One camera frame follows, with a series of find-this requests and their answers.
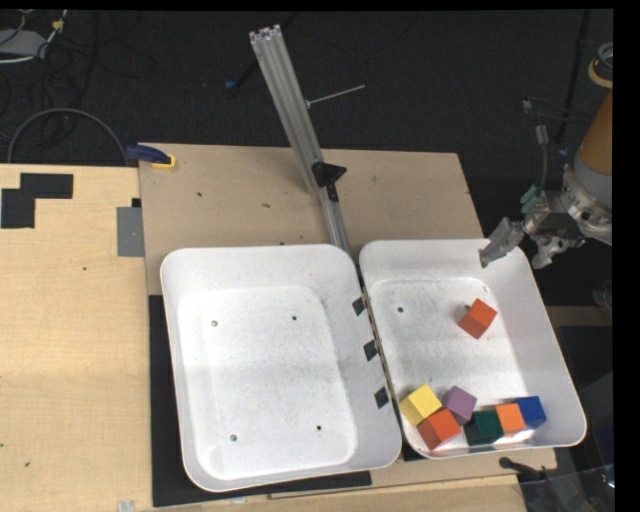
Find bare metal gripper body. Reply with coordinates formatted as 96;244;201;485
522;167;614;247

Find purple cube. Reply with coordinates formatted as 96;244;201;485
441;385;478;426

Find brown cardboard board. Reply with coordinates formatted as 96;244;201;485
137;143;559;501

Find dark green cube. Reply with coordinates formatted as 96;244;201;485
463;410;504;447

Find yellow cube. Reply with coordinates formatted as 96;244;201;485
398;383;443;427

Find blue cube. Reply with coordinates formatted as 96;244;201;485
514;395;548;430

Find orange cube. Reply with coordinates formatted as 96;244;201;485
457;298;499;340
416;407;463;451
494;402;527;435

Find white plastic tray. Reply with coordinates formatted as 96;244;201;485
358;238;588;460
159;243;404;494

